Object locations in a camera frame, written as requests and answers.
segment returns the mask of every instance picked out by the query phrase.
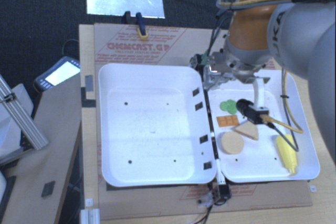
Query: black cable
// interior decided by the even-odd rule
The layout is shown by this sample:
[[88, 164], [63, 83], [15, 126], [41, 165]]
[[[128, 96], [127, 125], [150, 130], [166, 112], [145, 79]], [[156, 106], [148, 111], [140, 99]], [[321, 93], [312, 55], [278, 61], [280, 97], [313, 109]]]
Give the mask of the black cable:
[[78, 210], [80, 209], [80, 202], [76, 204], [76, 210], [74, 210], [71, 214], [71, 216], [69, 217], [68, 221], [66, 222], [66, 224], [70, 224], [76, 217]]
[[206, 212], [205, 216], [203, 218], [201, 218], [199, 221], [197, 222], [194, 222], [193, 224], [199, 224], [199, 223], [202, 223], [202, 224], [206, 224], [207, 220], [208, 220], [208, 217], [210, 215], [210, 212], [211, 212], [211, 209], [212, 209], [212, 205], [209, 206], [208, 208], [208, 211]]
[[[288, 115], [288, 111], [287, 111], [287, 106], [286, 106], [286, 102], [285, 102], [285, 98], [289, 98], [289, 97], [285, 96], [285, 70], [284, 70], [284, 68], [281, 69], [281, 91], [282, 91], [282, 105], [284, 107], [287, 123], [288, 123], [289, 126], [292, 126], [291, 123], [290, 123], [290, 119], [289, 119], [289, 115]], [[292, 135], [292, 138], [293, 138], [293, 141], [295, 143], [295, 146], [296, 146], [296, 148], [299, 151], [299, 146], [298, 146], [298, 144], [296, 142], [294, 132], [291, 129], [289, 131], [290, 131], [290, 133]]]
[[72, 187], [67, 191], [67, 195], [68, 195], [69, 193], [71, 193], [71, 192], [74, 190], [74, 188], [75, 188], [76, 185], [82, 180], [82, 178], [83, 178], [83, 175], [81, 175], [81, 176], [77, 179], [77, 181], [72, 185]]
[[227, 200], [225, 200], [225, 201], [223, 201], [221, 203], [215, 202], [214, 205], [215, 206], [222, 206], [222, 205], [226, 204], [226, 202], [227, 202]]
[[[62, 55], [63, 56], [67, 56], [66, 55], [66, 52], [65, 52], [65, 48], [66, 48], [66, 46], [70, 43], [70, 42], [77, 42], [78, 44], [79, 44], [79, 40], [77, 40], [77, 39], [68, 39], [67, 41], [65, 41], [64, 43], [63, 43], [63, 45], [62, 45]], [[73, 58], [76, 58], [76, 59], [78, 59], [78, 56], [76, 56], [76, 55], [72, 55], [72, 54], [69, 54], [71, 57], [73, 57]]]
[[219, 34], [220, 28], [222, 27], [223, 23], [226, 20], [231, 19], [231, 16], [224, 17], [226, 15], [226, 12], [221, 13], [220, 15], [216, 16], [217, 17], [216, 24], [215, 24], [214, 29], [212, 30], [209, 47], [208, 47], [208, 50], [206, 52], [207, 57], [209, 57], [209, 55], [210, 55], [211, 48], [212, 48], [212, 46], [214, 45], [214, 43], [217, 39], [217, 36]]
[[282, 138], [285, 139], [287, 144], [290, 145], [290, 147], [293, 150], [295, 150], [296, 152], [299, 151], [299, 147], [298, 147], [298, 144], [296, 143], [296, 140], [294, 140], [295, 146], [293, 146], [293, 144], [287, 139], [287, 137], [285, 137], [285, 135], [283, 133], [281, 133], [280, 130], [278, 128], [276, 128], [273, 123], [268, 122], [268, 123], [266, 123], [266, 126], [270, 127], [271, 129], [275, 130], [278, 134], [280, 134], [282, 136]]

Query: white plastic tray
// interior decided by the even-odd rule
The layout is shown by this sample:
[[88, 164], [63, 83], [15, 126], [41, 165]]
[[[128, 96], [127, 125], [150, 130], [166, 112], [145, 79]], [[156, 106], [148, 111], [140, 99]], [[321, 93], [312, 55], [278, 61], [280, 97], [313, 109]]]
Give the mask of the white plastic tray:
[[[195, 70], [112, 63], [99, 71], [99, 94], [102, 173], [109, 184], [203, 184], [214, 178], [202, 82]], [[207, 141], [200, 143], [202, 136]]]
[[[265, 106], [269, 108], [270, 116], [286, 123], [286, 116], [282, 107], [282, 98], [280, 97], [281, 71], [262, 70], [258, 72], [257, 75], [259, 77], [271, 78], [265, 85]], [[294, 175], [291, 175], [282, 164], [281, 157], [275, 143], [275, 139], [278, 134], [276, 131], [264, 125], [258, 125], [258, 141], [242, 136], [245, 145], [241, 153], [229, 155], [222, 149], [220, 139], [224, 132], [231, 131], [233, 127], [218, 126], [216, 119], [217, 116], [230, 115], [228, 112], [222, 111], [219, 105], [221, 102], [227, 101], [228, 99], [238, 101], [239, 99], [244, 98], [254, 102], [252, 84], [242, 84], [238, 80], [230, 81], [222, 84], [220, 89], [209, 91], [208, 94], [221, 169], [226, 178], [233, 182], [245, 183], [313, 179], [318, 176], [320, 164], [292, 76], [287, 76], [287, 95], [290, 96], [288, 102], [295, 119], [304, 130], [303, 134], [295, 133], [299, 146], [299, 152], [297, 153], [297, 172]], [[244, 123], [246, 121], [239, 112], [237, 112], [236, 115], [238, 116], [240, 123]], [[279, 125], [278, 129], [280, 129], [283, 133], [289, 132]]]

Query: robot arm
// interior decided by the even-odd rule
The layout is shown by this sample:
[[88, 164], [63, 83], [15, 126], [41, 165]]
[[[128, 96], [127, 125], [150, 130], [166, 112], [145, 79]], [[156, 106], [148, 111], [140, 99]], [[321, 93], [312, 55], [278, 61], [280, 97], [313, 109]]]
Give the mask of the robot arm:
[[214, 52], [204, 67], [205, 89], [230, 79], [252, 83], [274, 57], [308, 80], [314, 116], [335, 162], [335, 0], [218, 0], [217, 7], [234, 13], [223, 52]]

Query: white tray lid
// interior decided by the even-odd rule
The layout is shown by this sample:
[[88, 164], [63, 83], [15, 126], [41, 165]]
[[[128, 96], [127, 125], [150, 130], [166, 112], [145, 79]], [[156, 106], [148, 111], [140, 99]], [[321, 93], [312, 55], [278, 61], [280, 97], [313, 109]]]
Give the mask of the white tray lid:
[[204, 184], [216, 165], [199, 74], [111, 63], [99, 71], [102, 173], [114, 186]]

